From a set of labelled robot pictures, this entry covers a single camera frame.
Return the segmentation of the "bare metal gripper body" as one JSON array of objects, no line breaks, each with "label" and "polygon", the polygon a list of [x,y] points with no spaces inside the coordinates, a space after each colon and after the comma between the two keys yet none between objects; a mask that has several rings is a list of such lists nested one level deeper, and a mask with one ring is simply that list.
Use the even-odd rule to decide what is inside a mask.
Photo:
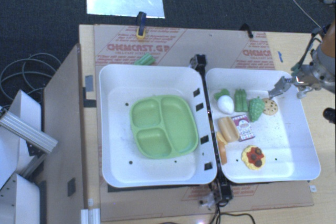
[{"label": "bare metal gripper body", "polygon": [[298,88],[297,98],[306,97],[308,92],[329,89],[329,72],[320,64],[299,65],[291,68],[292,83]]}]

